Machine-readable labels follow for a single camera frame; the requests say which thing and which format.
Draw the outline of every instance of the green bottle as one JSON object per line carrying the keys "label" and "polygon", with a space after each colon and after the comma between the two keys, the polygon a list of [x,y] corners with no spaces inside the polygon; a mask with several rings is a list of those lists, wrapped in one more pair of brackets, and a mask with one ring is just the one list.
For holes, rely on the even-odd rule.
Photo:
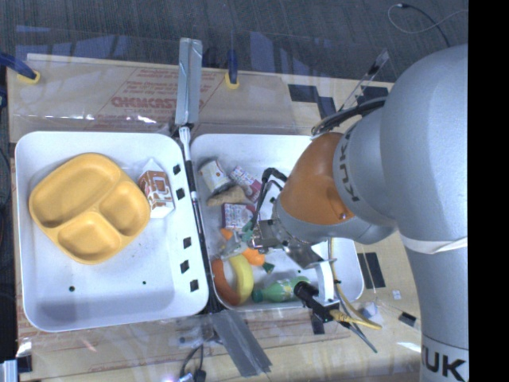
{"label": "green bottle", "polygon": [[265,289],[253,290],[251,298],[254,302],[288,302],[295,299],[293,288],[299,282],[309,283],[309,279],[305,276],[297,276],[291,280],[278,280]]}

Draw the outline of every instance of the black cable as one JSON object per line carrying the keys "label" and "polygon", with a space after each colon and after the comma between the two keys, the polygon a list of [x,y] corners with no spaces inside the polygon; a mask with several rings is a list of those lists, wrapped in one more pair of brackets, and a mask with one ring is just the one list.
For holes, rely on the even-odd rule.
{"label": "black cable", "polygon": [[428,18],[428,20],[430,20],[435,27],[437,27],[438,31],[440,31],[440,34],[443,36],[445,44],[447,45],[447,47],[451,46],[450,43],[449,43],[449,40],[447,39],[447,37],[445,36],[444,32],[442,31],[442,28],[440,28],[440,26],[438,25],[438,22],[433,20],[432,17],[429,14],[427,14],[424,10],[421,10],[418,7],[412,6],[411,4],[408,4],[408,3],[399,3],[398,5],[396,5],[396,7],[399,7],[400,9],[407,9],[407,8],[408,9],[414,9],[414,10],[418,11],[419,13],[421,13],[423,16]]}
{"label": "black cable", "polygon": [[194,354],[196,353],[196,351],[198,351],[198,349],[201,349],[201,357],[200,357],[200,369],[201,369],[201,366],[203,364],[203,349],[204,349],[204,342],[202,342],[200,345],[198,345],[195,349],[193,349],[189,354],[188,356],[184,359],[184,363],[182,364],[182,367],[181,367],[181,373],[180,373],[180,378],[183,377],[185,375],[185,367],[188,365],[188,363],[190,362],[190,360],[192,359],[192,357],[194,357]]}
{"label": "black cable", "polygon": [[270,176],[274,176],[277,179],[286,182],[288,180],[288,177],[281,173],[280,171],[276,170],[274,167],[270,167],[268,169],[265,169],[262,174],[262,188],[260,189],[260,196],[258,198],[258,202],[256,204],[256,210],[253,213],[253,217],[250,219],[251,227],[254,228],[256,225],[256,220],[258,219],[258,215],[260,213],[260,209],[262,208],[263,201],[265,200],[265,196],[268,190],[266,190],[267,183],[270,184],[269,178]]}
{"label": "black cable", "polygon": [[344,123],[346,120],[354,117],[354,116],[366,116],[375,111],[376,109],[381,108],[385,104],[385,98],[382,99],[373,99],[366,103],[361,103],[355,107],[350,107],[349,109],[345,109],[343,111],[338,111],[333,115],[330,115],[324,119],[322,119],[317,125],[313,126],[311,129],[311,134],[317,135],[320,133],[324,133],[326,131],[330,131],[334,127],[338,127],[341,123]]}
{"label": "black cable", "polygon": [[[334,280],[334,283],[341,283],[341,281],[339,280]],[[350,311],[348,310],[347,308],[347,305],[344,303],[343,299],[341,298],[341,295],[339,293],[336,293],[336,296],[337,298],[340,300],[340,304],[341,304],[341,307],[343,307],[343,311],[346,313],[347,316],[351,317],[352,315],[350,314]],[[364,333],[362,332],[362,330],[359,328],[359,326],[357,324],[355,324],[354,322],[352,324],[350,323],[343,323],[343,322],[340,322],[340,324],[345,327],[345,328],[348,328],[350,331],[352,331],[354,334],[357,335],[357,337],[359,337],[361,340],[363,340],[366,345],[371,348],[371,350],[374,352],[374,353],[378,353],[378,350],[376,349],[376,347],[367,339],[367,337],[364,335]]]}
{"label": "black cable", "polygon": [[271,185],[275,185],[276,187],[279,188],[279,191],[282,191],[283,190],[283,187],[281,186],[281,184],[279,184],[277,181],[274,181],[274,180],[270,180],[268,183],[267,183],[267,190],[265,192],[265,195],[269,192],[269,189],[270,189],[270,186]]}

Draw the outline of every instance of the yellow plate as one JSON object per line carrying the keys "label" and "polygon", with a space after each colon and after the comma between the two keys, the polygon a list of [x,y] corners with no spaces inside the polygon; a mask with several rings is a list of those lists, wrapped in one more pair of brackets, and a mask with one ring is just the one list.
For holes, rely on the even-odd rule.
{"label": "yellow plate", "polygon": [[64,253],[87,264],[119,253],[150,220],[145,194],[97,153],[81,154],[52,171],[31,192],[29,211]]}

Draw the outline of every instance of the clear plastic sheet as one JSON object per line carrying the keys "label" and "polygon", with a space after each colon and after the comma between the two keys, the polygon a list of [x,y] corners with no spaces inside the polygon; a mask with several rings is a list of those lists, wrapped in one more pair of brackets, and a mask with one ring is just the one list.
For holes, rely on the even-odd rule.
{"label": "clear plastic sheet", "polygon": [[[178,41],[63,30],[47,30],[37,39],[20,33],[16,54],[41,73],[39,84],[23,84],[9,73],[12,143],[35,130],[169,134],[177,98]],[[312,126],[327,111],[337,110],[358,84],[336,78],[332,70],[348,62],[349,55],[365,56],[360,78],[379,54],[362,46],[260,33],[203,41],[200,121],[192,129],[193,139],[207,133],[310,135]],[[225,82],[226,51],[232,47],[238,55],[237,88]],[[216,61],[211,48],[220,54]],[[306,49],[320,49],[321,61],[307,64]],[[389,90],[391,84],[374,81],[372,86]],[[215,329],[217,314],[207,311],[62,333],[35,328],[24,313],[19,244],[15,247],[18,357],[29,358],[20,380],[176,381],[198,369],[206,372],[207,381],[246,378],[228,352],[228,341],[221,341]],[[269,372],[261,367],[250,380],[418,380],[419,306],[401,240],[394,234],[378,244],[355,244],[355,249],[364,289],[352,305],[382,326],[361,326],[377,353],[337,322],[316,333],[309,309],[298,304],[236,310],[270,361]],[[251,350],[241,354],[255,361],[249,359]]]}

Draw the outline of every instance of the metal bracket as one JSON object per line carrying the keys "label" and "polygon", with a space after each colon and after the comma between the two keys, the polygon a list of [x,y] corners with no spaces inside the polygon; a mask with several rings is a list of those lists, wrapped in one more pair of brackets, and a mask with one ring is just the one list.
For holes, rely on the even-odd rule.
{"label": "metal bracket", "polygon": [[201,41],[181,38],[175,126],[184,126],[198,121],[202,51]]}
{"label": "metal bracket", "polygon": [[0,364],[0,382],[17,382],[17,361],[8,360]]}
{"label": "metal bracket", "polygon": [[243,377],[270,372],[272,363],[239,313],[224,310],[211,316],[214,330]]}
{"label": "metal bracket", "polygon": [[318,279],[318,296],[315,296],[322,306],[336,302],[334,298],[334,276],[332,275],[332,268],[330,263],[335,259],[324,260],[315,264]]}

